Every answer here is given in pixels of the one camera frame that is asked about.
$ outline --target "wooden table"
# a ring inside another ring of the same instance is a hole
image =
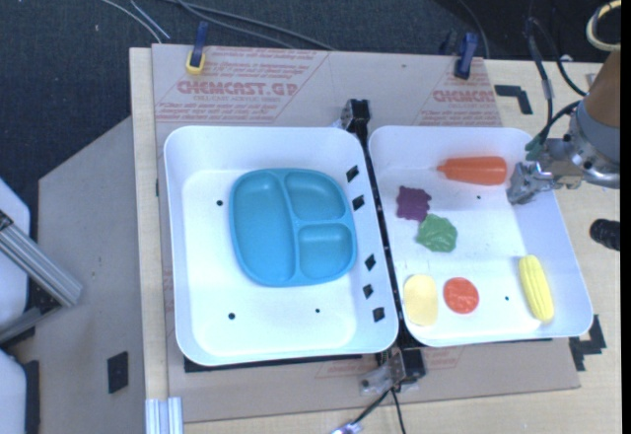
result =
[[[524,115],[517,100],[498,97],[503,124],[534,135],[545,117],[545,101],[534,64],[500,60],[488,60],[485,64],[493,85],[519,85],[530,99],[533,115]],[[599,64],[585,63],[567,66],[570,76],[583,88],[588,86],[588,75],[595,74],[600,67]],[[563,82],[554,64],[546,63],[546,70],[556,91],[556,108],[574,101],[577,95]],[[165,399],[169,396],[169,382],[160,219],[155,196],[157,161],[150,49],[130,50],[130,71],[146,398]],[[567,121],[559,122],[553,128],[551,137],[559,137],[565,132]],[[405,404],[402,414],[407,432],[622,432],[620,254],[589,237],[589,228],[595,219],[620,219],[620,192],[583,183],[577,190],[558,190],[557,199],[607,345],[601,355],[587,357],[587,371],[580,376],[582,386],[572,391]],[[536,363],[524,365],[535,366]],[[185,432],[324,434],[353,419],[359,412],[356,409],[341,409],[186,424]],[[377,408],[362,424],[367,433],[399,431],[396,412],[390,405]]]

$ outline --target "tomato slice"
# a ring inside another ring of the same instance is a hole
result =
[[[480,295],[475,285],[461,277],[452,278],[445,283],[443,297],[447,306],[463,315],[475,310],[480,302]]]

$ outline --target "wooden edge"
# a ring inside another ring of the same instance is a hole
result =
[[[151,49],[130,48],[145,397],[169,396]]]

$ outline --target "yellow object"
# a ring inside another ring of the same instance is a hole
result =
[[[403,285],[403,304],[413,324],[435,324],[438,318],[438,291],[434,278],[427,274],[410,276]]]
[[[204,69],[204,63],[206,62],[206,54],[201,54],[201,59],[199,61],[199,66],[191,66],[190,59],[193,56],[193,52],[190,51],[188,53],[188,57],[186,57],[186,71],[191,75],[200,75],[201,71]]]
[[[530,311],[547,324],[554,318],[554,302],[543,266],[536,256],[526,255],[520,259],[520,280]]]

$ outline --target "yellow corn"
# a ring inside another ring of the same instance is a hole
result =
[[[545,324],[554,318],[554,302],[541,262],[534,255],[520,259],[520,280],[530,311]]]

